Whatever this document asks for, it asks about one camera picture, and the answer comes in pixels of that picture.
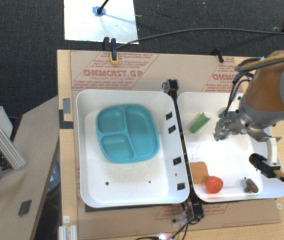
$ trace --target red tomato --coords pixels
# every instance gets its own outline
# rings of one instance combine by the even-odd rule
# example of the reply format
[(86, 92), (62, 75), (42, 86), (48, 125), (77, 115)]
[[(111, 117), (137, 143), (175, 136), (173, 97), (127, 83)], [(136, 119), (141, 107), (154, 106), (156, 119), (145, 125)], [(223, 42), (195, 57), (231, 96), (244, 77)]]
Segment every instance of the red tomato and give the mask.
[(208, 176), (205, 181), (205, 186), (208, 193), (216, 194), (221, 191), (223, 187), (223, 181), (216, 176)]

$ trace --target teal divided plate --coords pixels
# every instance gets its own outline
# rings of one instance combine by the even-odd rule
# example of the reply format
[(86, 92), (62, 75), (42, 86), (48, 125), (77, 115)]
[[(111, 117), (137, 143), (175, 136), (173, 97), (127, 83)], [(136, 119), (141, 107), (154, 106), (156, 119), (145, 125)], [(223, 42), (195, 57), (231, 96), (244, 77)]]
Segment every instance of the teal divided plate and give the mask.
[(96, 117), (96, 131), (103, 154), (115, 163), (152, 158), (159, 138), (150, 112), (138, 104), (107, 107)]

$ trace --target dark background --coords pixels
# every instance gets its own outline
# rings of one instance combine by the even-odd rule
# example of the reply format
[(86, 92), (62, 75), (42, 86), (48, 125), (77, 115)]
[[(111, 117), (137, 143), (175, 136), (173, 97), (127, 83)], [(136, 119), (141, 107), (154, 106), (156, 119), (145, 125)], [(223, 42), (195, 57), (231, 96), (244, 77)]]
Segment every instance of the dark background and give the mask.
[[(283, 28), (284, 0), (133, 0), (139, 38), (190, 28)], [(0, 106), (19, 116), (57, 95), (56, 50), (100, 50), (64, 40), (63, 0), (0, 0)], [(264, 56), (284, 49), (284, 35), (199, 31), (128, 45), (121, 51)]]

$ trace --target green object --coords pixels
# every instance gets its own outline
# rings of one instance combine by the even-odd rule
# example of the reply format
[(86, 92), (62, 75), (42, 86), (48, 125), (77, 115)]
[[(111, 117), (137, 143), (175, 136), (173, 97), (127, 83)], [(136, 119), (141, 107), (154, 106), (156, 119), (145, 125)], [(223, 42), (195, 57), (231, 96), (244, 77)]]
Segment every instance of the green object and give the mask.
[(206, 117), (204, 113), (201, 113), (201, 115), (192, 123), (192, 125), (188, 128), (188, 130), (191, 133), (196, 133), (204, 124), (206, 124), (210, 118)]

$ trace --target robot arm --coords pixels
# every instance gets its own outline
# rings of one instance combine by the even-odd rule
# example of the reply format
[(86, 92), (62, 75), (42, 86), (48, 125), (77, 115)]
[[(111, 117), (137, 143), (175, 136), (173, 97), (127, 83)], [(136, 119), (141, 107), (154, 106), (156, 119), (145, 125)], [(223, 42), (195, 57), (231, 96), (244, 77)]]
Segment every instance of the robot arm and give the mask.
[[(282, 55), (283, 50), (276, 51), (268, 58)], [(239, 72), (238, 78), (247, 75)], [(270, 136), (264, 129), (281, 120), (284, 120), (284, 62), (257, 69), (238, 110), (228, 112), (226, 109), (221, 115), (214, 138), (218, 141), (230, 134), (249, 134), (259, 142), (266, 141)]]

